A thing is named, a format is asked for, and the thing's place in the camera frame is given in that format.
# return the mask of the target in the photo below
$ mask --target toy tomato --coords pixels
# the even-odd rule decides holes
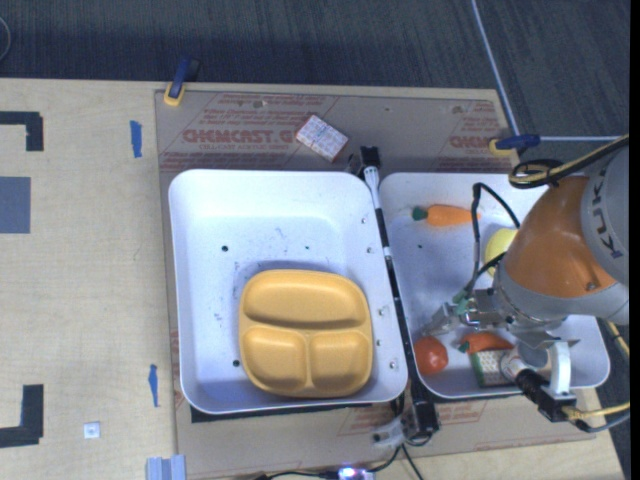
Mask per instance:
[[[433,375],[449,364],[446,347],[434,336],[424,336],[413,345],[416,366],[422,375]]]

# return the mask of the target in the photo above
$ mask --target yellow plate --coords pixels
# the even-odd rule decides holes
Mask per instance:
[[[270,393],[303,398],[348,396],[371,375],[371,315],[346,277],[309,270],[268,270],[240,299],[242,364]]]

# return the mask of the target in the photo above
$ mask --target white plastic tray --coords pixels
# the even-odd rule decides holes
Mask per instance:
[[[380,186],[381,205],[394,258],[394,267],[407,326],[413,341],[431,321],[443,302],[469,281],[473,269],[473,232],[471,224],[434,229],[411,217],[414,206],[451,204],[469,208],[472,186],[483,182],[497,192],[522,221],[544,188],[518,190],[512,188],[506,175],[396,173],[386,177]],[[511,227],[509,216],[487,192],[482,193],[479,221],[483,241],[500,227]],[[478,288],[490,286],[488,275],[481,277]],[[434,394],[449,399],[510,395],[515,387],[480,388],[467,354],[457,350],[460,338],[469,332],[458,328],[439,336],[447,346],[449,365],[437,375],[423,377],[424,385]],[[563,338],[579,338],[571,348],[573,388],[595,387],[609,375],[609,356],[595,318],[570,316],[554,334]],[[513,337],[504,334],[513,341]]]
[[[209,414],[368,404],[399,396],[404,349],[376,216],[365,184],[346,173],[192,170],[169,188],[180,335],[180,380]],[[255,387],[240,364],[238,304],[263,270],[312,269],[353,280],[372,317],[367,384],[351,397],[297,399]]]

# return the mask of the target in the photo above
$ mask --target orange carrot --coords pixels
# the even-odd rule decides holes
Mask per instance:
[[[511,350],[513,344],[504,338],[488,331],[472,332],[467,334],[458,347],[460,352],[475,354],[483,350]]]
[[[426,220],[427,224],[432,226],[456,226],[471,222],[471,211],[448,204],[432,204],[427,208],[416,206],[413,209],[412,217],[413,220]]]

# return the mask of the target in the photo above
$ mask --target wooden table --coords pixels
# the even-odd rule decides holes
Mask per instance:
[[[23,386],[44,386],[44,436],[37,445],[0,448],[3,479],[144,478],[147,458],[178,452],[154,114],[154,93],[164,87],[0,80],[0,111],[44,119],[40,152],[26,150],[24,126],[0,126],[0,176],[30,178],[31,216],[28,233],[0,233],[0,427],[19,425]],[[493,91],[200,89],[482,97],[499,107]],[[142,126],[141,156],[132,153],[130,121]],[[585,396],[598,404],[593,391]],[[295,427],[296,416],[288,418]],[[99,438],[85,438],[91,422],[100,422]],[[416,462],[430,480],[623,478],[607,432],[505,446]],[[239,445],[239,457],[251,453]],[[413,477],[399,460],[378,478]]]

